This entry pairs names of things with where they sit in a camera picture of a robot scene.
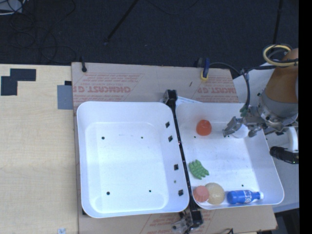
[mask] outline light wood surface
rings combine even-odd
[[[0,233],[78,233],[73,110],[59,110],[57,85],[70,66],[0,65],[37,70],[0,96]]]

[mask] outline blue bottle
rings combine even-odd
[[[230,191],[227,194],[227,200],[230,204],[247,204],[255,199],[263,199],[262,192],[252,192],[250,190]]]

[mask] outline black pole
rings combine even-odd
[[[279,20],[280,20],[280,17],[281,17],[281,14],[282,14],[282,8],[283,8],[283,1],[284,0],[279,0],[279,6],[278,6],[278,11],[277,11],[277,19],[276,19],[276,24],[275,24],[274,36],[273,36],[273,44],[276,44]]]
[[[123,17],[119,20],[119,22],[117,23],[117,25],[115,26],[115,28],[111,31],[111,33],[108,35],[108,37],[105,39],[105,45],[108,44],[109,40],[111,39],[111,37],[113,36],[113,34],[115,33],[115,31],[120,27],[120,25],[123,23],[123,21],[125,21],[126,17],[129,15],[129,13],[132,11],[132,9],[134,8],[134,6],[137,4],[139,0],[134,0],[133,3],[131,4],[131,6],[129,7],[129,9],[127,10],[127,12],[123,15]]]

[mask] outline green toy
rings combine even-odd
[[[206,175],[209,175],[207,169],[205,169],[199,160],[195,160],[189,163],[191,173],[198,179],[202,179]]]

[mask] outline white tray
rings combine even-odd
[[[171,109],[161,102],[82,103],[81,202],[91,217],[180,212],[189,193]]]
[[[198,159],[209,171],[202,180],[189,172],[192,190],[209,182],[218,183],[225,192],[232,190],[262,191],[264,198],[249,204],[231,205],[225,200],[220,205],[197,203],[203,209],[274,205],[284,198],[284,190],[275,168],[263,131],[254,137],[224,137],[222,129],[233,116],[240,117],[241,103],[183,103],[176,108],[182,146],[187,164]],[[200,136],[196,125],[209,120],[212,132]]]

